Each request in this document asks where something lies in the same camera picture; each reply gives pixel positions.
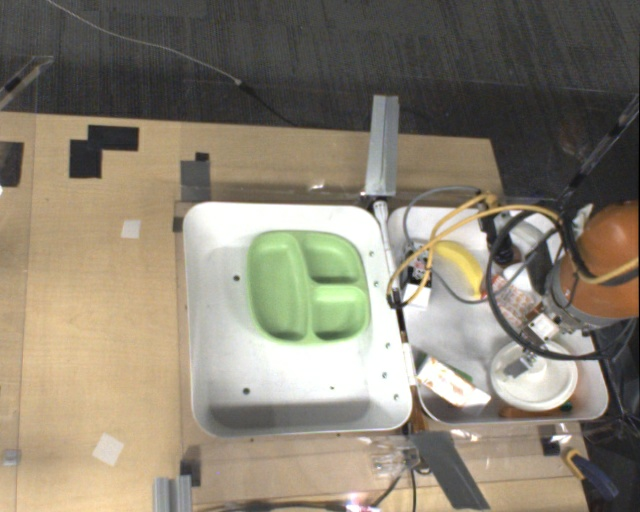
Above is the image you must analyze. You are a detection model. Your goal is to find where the green divided plate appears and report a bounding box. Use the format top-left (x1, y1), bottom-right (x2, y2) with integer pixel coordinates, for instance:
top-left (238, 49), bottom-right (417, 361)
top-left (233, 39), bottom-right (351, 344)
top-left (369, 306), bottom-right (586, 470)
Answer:
top-left (246, 229), bottom-right (373, 344)

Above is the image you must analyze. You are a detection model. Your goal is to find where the white plastic tray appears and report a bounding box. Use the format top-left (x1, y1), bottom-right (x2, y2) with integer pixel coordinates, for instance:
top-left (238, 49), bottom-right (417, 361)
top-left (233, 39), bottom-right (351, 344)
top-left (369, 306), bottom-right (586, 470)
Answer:
top-left (387, 204), bottom-right (611, 426)
top-left (181, 201), bottom-right (414, 439)

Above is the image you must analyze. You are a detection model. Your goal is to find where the yellow banana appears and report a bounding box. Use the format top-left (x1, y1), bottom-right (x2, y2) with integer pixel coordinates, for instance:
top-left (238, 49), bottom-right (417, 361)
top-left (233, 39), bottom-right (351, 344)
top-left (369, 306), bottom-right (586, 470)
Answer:
top-left (433, 240), bottom-right (486, 301)

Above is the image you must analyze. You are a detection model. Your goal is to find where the white round bowl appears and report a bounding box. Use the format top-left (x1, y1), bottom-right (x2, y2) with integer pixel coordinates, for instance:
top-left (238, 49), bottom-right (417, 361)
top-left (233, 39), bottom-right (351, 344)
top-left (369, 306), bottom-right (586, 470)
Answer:
top-left (489, 340), bottom-right (580, 413)

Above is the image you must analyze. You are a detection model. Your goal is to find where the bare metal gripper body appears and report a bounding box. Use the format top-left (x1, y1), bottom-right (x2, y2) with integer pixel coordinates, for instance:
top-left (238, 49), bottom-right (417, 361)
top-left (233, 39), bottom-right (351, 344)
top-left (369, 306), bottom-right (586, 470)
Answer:
top-left (518, 303), bottom-right (590, 354)

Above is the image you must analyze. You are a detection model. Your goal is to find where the black cylinder on white bracket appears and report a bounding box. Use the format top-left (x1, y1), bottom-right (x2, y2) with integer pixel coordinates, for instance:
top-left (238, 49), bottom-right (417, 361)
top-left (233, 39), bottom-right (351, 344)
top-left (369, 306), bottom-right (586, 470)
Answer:
top-left (479, 209), bottom-right (544, 267)

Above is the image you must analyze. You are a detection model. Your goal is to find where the black and white carton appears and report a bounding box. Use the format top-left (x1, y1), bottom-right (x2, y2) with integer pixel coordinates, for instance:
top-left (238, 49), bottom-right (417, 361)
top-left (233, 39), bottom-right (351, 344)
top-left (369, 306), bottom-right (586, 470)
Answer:
top-left (399, 239), bottom-right (434, 312)

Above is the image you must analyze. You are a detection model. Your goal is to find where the orange patterned packet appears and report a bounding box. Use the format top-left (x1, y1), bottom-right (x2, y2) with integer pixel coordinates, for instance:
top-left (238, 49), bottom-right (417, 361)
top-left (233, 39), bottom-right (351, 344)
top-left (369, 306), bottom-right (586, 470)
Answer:
top-left (487, 273), bottom-right (542, 327)

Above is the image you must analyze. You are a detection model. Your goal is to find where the white and orange carton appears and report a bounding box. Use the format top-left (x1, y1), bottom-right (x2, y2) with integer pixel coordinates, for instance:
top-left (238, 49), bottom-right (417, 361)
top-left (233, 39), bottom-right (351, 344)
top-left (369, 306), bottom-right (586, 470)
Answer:
top-left (415, 356), bottom-right (493, 411)

